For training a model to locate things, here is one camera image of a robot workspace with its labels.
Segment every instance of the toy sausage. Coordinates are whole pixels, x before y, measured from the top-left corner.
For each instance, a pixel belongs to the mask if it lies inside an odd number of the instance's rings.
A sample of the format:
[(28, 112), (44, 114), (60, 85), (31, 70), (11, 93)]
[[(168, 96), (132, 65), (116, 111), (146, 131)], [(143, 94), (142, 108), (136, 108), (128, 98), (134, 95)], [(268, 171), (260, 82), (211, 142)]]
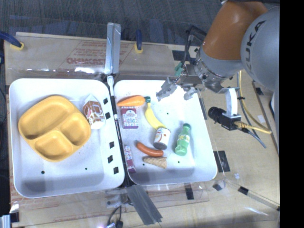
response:
[(143, 153), (152, 156), (152, 157), (161, 157), (163, 156), (163, 151), (162, 150), (154, 150), (151, 148), (148, 148), (145, 146), (143, 143), (138, 142), (136, 143), (136, 147)]

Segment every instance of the toy ice cream cone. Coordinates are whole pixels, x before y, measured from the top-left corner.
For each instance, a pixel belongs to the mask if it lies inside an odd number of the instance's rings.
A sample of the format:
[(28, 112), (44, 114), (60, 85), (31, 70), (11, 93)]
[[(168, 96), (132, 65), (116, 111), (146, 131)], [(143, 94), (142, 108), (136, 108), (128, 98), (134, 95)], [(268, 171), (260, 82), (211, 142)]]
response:
[(167, 168), (167, 157), (143, 157), (143, 162), (159, 166), (161, 168)]

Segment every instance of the green bottle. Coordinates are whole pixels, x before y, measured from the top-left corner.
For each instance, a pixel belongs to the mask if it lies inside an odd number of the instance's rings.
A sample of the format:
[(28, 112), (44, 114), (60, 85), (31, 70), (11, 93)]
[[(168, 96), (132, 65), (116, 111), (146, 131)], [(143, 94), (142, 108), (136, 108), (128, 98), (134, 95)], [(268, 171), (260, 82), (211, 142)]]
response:
[(181, 156), (186, 155), (187, 153), (187, 147), (190, 142), (190, 130), (191, 127), (188, 123), (185, 123), (182, 126), (182, 131), (179, 134), (179, 137), (177, 139), (177, 146), (175, 147), (175, 153)]

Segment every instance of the toy carrot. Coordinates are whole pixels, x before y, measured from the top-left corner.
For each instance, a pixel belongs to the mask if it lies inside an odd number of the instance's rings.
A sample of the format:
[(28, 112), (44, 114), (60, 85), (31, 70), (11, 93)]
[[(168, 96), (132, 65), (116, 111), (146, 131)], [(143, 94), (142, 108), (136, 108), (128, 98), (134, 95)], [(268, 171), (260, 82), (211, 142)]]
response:
[(145, 97), (141, 95), (134, 95), (123, 99), (117, 103), (118, 106), (140, 106), (145, 103)]

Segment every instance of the yellow plate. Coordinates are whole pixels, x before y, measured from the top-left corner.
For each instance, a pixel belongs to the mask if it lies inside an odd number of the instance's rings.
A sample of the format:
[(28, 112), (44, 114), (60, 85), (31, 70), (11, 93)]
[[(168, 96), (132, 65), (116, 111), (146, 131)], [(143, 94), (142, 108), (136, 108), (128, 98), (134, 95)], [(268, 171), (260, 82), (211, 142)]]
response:
[(42, 158), (59, 162), (82, 147), (91, 136), (85, 116), (68, 99), (50, 96), (19, 119), (21, 136)]

